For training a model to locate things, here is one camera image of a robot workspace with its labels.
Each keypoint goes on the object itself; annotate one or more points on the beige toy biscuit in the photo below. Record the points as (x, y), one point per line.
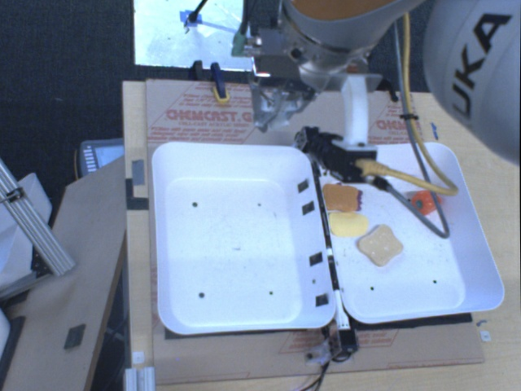
(379, 246)

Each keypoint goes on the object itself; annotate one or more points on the black cylinder on white bracket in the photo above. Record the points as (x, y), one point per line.
(355, 108)

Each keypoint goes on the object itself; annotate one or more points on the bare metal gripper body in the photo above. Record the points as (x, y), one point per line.
(281, 65)

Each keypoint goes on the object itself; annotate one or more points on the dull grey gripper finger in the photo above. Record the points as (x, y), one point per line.
(264, 108)
(295, 106)

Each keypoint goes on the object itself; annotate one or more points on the yellow toy potato chip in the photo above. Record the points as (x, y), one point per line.
(348, 224)

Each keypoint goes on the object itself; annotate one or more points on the white plastic tray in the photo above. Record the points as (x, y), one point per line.
(415, 275)
(236, 238)

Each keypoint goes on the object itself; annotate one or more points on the brown cardboard board red print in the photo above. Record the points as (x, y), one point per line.
(195, 116)

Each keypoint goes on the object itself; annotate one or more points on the orange toy carrot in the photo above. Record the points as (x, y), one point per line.
(423, 202)

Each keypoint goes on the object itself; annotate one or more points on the brown toast with purple jam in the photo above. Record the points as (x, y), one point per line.
(340, 197)

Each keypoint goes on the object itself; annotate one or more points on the thin black and white rod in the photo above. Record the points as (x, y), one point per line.
(330, 251)

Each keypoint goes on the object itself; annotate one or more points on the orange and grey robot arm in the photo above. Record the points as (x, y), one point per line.
(456, 55)

